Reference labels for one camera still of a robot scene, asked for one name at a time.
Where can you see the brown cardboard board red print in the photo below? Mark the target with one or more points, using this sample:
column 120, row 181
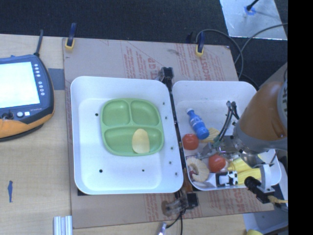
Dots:
column 102, row 57

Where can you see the blue plastic bottle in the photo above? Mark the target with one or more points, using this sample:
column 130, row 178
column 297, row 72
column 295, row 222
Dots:
column 196, row 124

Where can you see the black cylinder on white bracket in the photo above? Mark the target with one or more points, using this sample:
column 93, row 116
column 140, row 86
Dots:
column 256, row 187

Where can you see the green divided plate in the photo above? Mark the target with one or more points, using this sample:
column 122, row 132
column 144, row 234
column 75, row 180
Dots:
column 117, row 114

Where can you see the red tomato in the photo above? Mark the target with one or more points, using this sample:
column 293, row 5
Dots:
column 216, row 163
column 190, row 141

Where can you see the black and white milk carton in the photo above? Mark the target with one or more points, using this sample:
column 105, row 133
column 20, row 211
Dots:
column 228, row 179

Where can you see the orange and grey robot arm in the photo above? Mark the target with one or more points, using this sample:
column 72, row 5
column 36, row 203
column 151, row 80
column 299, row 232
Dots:
column 261, row 111

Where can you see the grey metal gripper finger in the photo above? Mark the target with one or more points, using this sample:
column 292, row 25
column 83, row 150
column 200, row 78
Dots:
column 209, row 148
column 205, row 155

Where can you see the thin black and white rod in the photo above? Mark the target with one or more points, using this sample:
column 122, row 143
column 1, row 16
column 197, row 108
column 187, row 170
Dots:
column 176, row 121

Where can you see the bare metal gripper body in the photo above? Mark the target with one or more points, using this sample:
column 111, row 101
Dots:
column 228, row 146

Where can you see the yellow ridged chip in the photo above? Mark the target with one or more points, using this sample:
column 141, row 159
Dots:
column 213, row 133

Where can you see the yellow oval potato chip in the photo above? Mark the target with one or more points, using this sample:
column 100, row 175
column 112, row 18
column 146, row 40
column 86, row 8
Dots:
column 140, row 141

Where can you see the yellow corn cob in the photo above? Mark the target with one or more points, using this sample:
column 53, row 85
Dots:
column 248, row 175

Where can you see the white plastic tray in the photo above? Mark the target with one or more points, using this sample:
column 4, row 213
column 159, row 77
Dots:
column 210, row 94
column 122, row 175

